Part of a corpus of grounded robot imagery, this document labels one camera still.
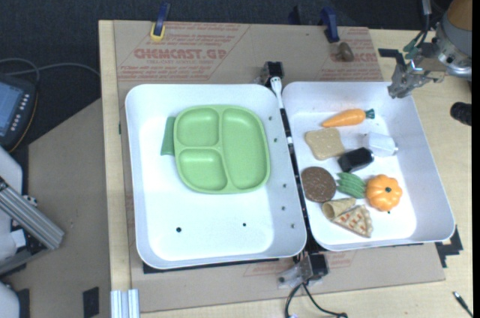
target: orange carrot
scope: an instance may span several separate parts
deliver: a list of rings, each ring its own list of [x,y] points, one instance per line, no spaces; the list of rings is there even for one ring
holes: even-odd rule
[[[366,118],[375,118],[374,109],[370,109],[367,111],[364,111],[362,109],[345,110],[324,121],[322,123],[322,126],[324,128],[334,128],[337,126],[358,125],[359,123],[362,123]]]

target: brown cookie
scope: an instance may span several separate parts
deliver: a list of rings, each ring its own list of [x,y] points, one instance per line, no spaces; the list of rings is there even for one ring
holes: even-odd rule
[[[301,172],[301,183],[308,200],[323,203],[335,195],[337,184],[332,174],[322,167],[308,167]]]

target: pizza slice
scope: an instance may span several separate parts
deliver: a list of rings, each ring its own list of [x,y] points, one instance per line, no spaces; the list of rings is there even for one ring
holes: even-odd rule
[[[372,227],[372,219],[370,212],[365,205],[359,205],[350,210],[345,211],[343,214],[338,215],[331,220],[333,223],[342,226],[344,229],[350,230],[360,236],[370,238],[371,233],[374,230]]]

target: table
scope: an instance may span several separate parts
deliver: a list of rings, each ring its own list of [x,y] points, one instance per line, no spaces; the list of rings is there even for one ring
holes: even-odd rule
[[[401,49],[415,31],[370,30],[375,49]],[[102,73],[103,132],[106,164],[106,192],[109,224],[109,253],[112,290],[129,290],[131,275],[125,216],[122,147],[119,135],[119,106],[116,85],[114,22],[99,22],[100,69]],[[379,58],[383,78],[390,80],[395,63]],[[395,286],[318,295],[319,304],[332,311],[346,311],[351,317],[461,317],[466,313],[455,301],[458,291],[473,307],[472,228],[472,136],[471,127],[449,116],[454,102],[471,103],[467,82],[447,77],[413,92],[427,140],[447,191],[463,243],[458,256],[449,256],[446,280],[429,284]],[[142,317],[282,317],[283,299],[225,304],[184,310],[144,313]],[[300,317],[318,317],[318,310],[305,296],[295,298],[290,312]]]

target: toy pumpkin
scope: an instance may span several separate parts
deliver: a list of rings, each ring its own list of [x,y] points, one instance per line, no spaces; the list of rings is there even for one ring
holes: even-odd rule
[[[400,202],[402,189],[395,178],[379,174],[367,182],[365,198],[381,212],[389,212]]]

